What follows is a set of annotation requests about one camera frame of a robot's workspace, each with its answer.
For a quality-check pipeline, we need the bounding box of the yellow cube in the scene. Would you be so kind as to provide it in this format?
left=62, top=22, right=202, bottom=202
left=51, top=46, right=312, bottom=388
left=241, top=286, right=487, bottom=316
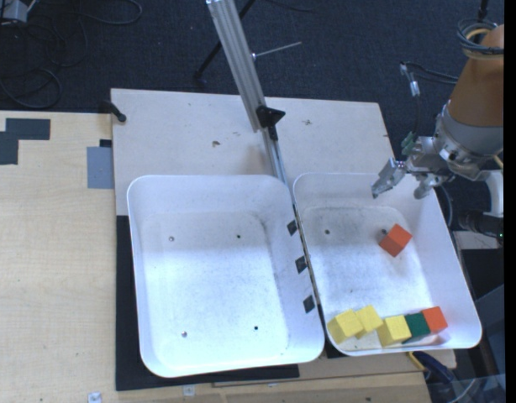
left=355, top=305, right=385, bottom=340
left=376, top=315, right=413, bottom=348
left=326, top=308, right=365, bottom=345

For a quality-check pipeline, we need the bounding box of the pale wood board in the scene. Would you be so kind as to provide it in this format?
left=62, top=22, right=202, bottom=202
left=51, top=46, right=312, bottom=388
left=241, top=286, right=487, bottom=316
left=110, top=87, right=457, bottom=371

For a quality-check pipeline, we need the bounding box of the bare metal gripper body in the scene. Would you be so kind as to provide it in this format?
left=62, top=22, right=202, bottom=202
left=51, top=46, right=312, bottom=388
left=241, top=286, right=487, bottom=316
left=402, top=134, right=491, bottom=181

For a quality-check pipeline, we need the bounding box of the green cube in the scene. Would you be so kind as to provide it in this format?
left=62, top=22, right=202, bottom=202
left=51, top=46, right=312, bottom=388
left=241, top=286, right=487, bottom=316
left=403, top=311, right=432, bottom=344

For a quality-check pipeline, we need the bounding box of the white plastic tray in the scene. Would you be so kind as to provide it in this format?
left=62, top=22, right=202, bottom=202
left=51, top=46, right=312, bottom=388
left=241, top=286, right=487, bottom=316
left=292, top=170, right=483, bottom=358
left=126, top=173, right=327, bottom=379

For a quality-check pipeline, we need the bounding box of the black cylinder on white bracket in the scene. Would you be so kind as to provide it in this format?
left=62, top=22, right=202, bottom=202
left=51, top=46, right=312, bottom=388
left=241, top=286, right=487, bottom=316
left=456, top=170, right=505, bottom=239

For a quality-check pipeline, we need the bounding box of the orange cube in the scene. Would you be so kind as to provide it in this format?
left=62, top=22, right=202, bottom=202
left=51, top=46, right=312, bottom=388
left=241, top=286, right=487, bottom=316
left=421, top=306, right=450, bottom=334
left=377, top=223, right=413, bottom=259

